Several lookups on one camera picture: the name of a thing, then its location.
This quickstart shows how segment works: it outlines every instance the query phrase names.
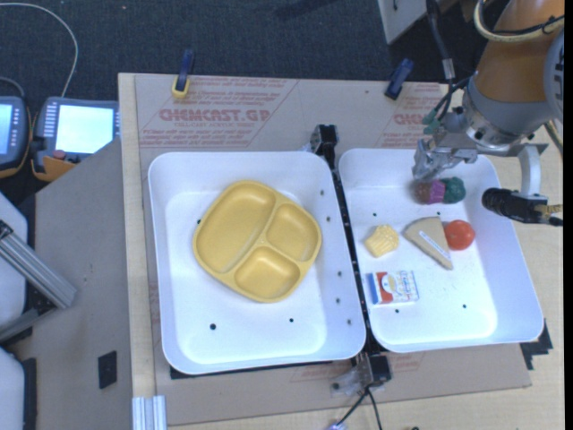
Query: handheld device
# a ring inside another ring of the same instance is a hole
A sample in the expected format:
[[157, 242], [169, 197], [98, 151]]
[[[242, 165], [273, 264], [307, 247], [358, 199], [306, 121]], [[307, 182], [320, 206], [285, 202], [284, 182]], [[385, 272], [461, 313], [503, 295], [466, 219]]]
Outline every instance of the handheld device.
[[36, 172], [45, 172], [44, 157], [78, 163], [110, 143], [120, 132], [116, 101], [51, 97], [34, 129]]
[[0, 178], [20, 168], [29, 134], [24, 101], [19, 97], [0, 97]]

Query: white cable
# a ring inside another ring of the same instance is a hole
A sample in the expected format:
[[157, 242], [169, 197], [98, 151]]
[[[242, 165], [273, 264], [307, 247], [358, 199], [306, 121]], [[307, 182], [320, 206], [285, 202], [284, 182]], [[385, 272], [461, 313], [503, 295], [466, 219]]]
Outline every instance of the white cable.
[[547, 35], [554, 30], [563, 27], [565, 25], [565, 18], [557, 19], [555, 21], [547, 21], [542, 27], [537, 30], [531, 30], [524, 33], [519, 34], [499, 34], [495, 33], [491, 30], [488, 30], [483, 24], [482, 21], [482, 8], [485, 5], [485, 2], [488, 0], [479, 0], [477, 5], [474, 9], [474, 24], [475, 28], [478, 32], [482, 34], [482, 36], [486, 37], [487, 39], [493, 41], [502, 41], [505, 43], [515, 43], [518, 41], [526, 41], [529, 39], [536, 39], [541, 37], [542, 35]]
[[73, 74], [75, 72], [75, 66], [78, 64], [78, 55], [80, 52], [80, 50], [78, 49], [78, 41], [75, 38], [75, 35], [73, 35], [72, 29], [70, 29], [70, 26], [68, 26], [68, 24], [66, 24], [65, 21], [60, 16], [58, 16], [55, 13], [52, 13], [47, 8], [44, 8], [43, 6], [39, 6], [37, 4], [25, 4], [25, 3], [20, 3], [20, 2], [9, 2], [9, 3], [0, 3], [0, 6], [20, 6], [20, 7], [25, 7], [25, 8], [35, 8], [37, 10], [43, 11], [45, 13], [48, 13], [50, 16], [56, 18], [56, 20], [58, 22], [60, 22], [65, 27], [65, 29], [69, 32], [70, 36], [72, 37], [73, 45], [75, 48], [75, 56], [73, 58], [72, 70], [70, 71], [70, 74], [68, 75], [68, 79], [65, 82], [64, 89], [62, 90], [62, 97], [64, 97], [65, 93], [68, 91], [68, 86], [70, 85], [70, 81], [72, 80]]

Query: yellow divided plate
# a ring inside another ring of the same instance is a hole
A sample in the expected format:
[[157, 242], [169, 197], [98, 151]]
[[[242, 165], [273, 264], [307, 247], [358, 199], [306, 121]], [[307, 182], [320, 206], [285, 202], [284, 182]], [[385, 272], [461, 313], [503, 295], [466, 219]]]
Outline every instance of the yellow divided plate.
[[270, 186], [230, 185], [193, 235], [197, 262], [215, 279], [263, 303], [288, 297], [321, 248], [312, 215]]

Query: red tomato toy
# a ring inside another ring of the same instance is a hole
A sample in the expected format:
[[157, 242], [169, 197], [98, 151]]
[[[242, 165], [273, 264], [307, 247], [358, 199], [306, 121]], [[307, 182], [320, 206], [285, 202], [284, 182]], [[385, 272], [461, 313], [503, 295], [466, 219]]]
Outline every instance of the red tomato toy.
[[467, 221], [455, 219], [444, 228], [451, 250], [465, 250], [474, 242], [475, 231]]

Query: bread slice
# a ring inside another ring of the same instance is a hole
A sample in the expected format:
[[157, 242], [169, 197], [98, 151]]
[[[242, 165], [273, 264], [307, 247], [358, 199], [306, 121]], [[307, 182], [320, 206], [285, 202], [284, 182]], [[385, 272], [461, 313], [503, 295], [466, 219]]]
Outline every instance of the bread slice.
[[404, 237], [446, 269], [454, 269], [449, 256], [448, 241], [440, 217], [426, 217], [410, 223]]

